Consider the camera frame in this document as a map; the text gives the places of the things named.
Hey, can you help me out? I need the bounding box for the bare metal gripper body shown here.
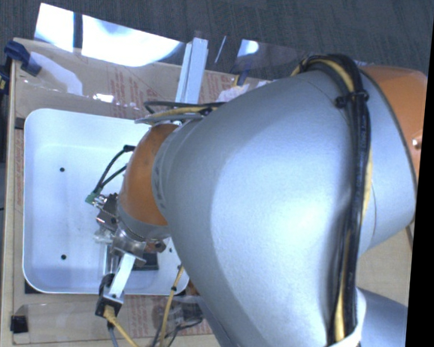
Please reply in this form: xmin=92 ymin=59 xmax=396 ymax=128
xmin=92 ymin=191 xmax=173 ymax=269

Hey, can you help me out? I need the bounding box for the white plastic tray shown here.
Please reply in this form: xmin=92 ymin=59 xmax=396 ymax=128
xmin=9 ymin=105 xmax=204 ymax=307

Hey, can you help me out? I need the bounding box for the black cylinder on white bracket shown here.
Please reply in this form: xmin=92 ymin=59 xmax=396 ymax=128
xmin=93 ymin=250 xmax=138 ymax=321

